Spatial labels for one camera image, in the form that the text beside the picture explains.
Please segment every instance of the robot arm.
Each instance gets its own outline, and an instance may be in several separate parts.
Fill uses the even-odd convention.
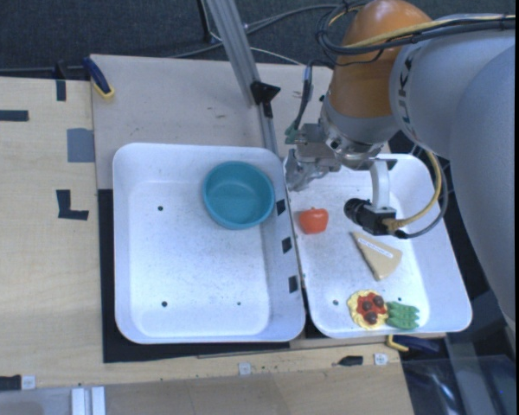
[[[342,166],[375,176],[377,154],[399,130],[449,160],[471,243],[515,333],[515,16],[432,21],[401,0],[358,6],[321,23],[317,39],[338,56],[318,122],[289,134],[288,187],[307,188]],[[335,47],[326,28],[346,12],[356,15]],[[353,200],[349,218],[384,233],[394,218]]]

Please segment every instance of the red tomato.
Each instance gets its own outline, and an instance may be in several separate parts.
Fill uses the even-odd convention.
[[[311,209],[302,211],[298,216],[300,226],[305,233],[321,233],[327,228],[329,223],[329,213],[327,209]]]

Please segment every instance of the blue bowl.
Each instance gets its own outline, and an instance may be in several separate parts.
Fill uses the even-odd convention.
[[[275,191],[269,177],[244,162],[215,166],[203,181],[202,197],[211,217],[227,229],[259,225],[275,204]]]

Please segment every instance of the white tray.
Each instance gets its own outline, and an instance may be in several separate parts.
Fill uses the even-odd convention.
[[[228,160],[272,180],[277,204],[257,227],[228,230],[203,205],[203,177]],[[113,159],[113,197],[115,318],[129,340],[284,342],[302,331],[285,179],[271,151],[127,144]]]
[[[380,155],[380,158],[398,160],[389,172],[390,206],[397,209],[397,218],[419,212],[434,192],[426,165],[409,155]],[[359,290],[373,289],[386,301],[401,301],[420,309],[420,326],[413,333],[465,329],[471,322],[471,303],[443,221],[418,238],[376,237],[401,250],[403,255],[394,273],[380,281],[375,279],[351,236],[354,231],[365,232],[343,212],[348,199],[371,199],[372,191],[368,171],[343,168],[314,180],[303,191],[289,193],[295,215],[298,256],[311,319],[316,327],[332,338],[400,332],[387,325],[366,330],[352,321],[346,304],[349,296]],[[325,232],[304,234],[300,228],[299,212],[311,207],[329,211]],[[403,229],[409,233],[420,230],[432,222],[438,212],[436,206],[423,219]]]

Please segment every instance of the toy pizza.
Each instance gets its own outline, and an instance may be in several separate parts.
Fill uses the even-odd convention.
[[[375,290],[359,290],[346,303],[352,320],[364,329],[376,329],[388,319],[387,305]]]

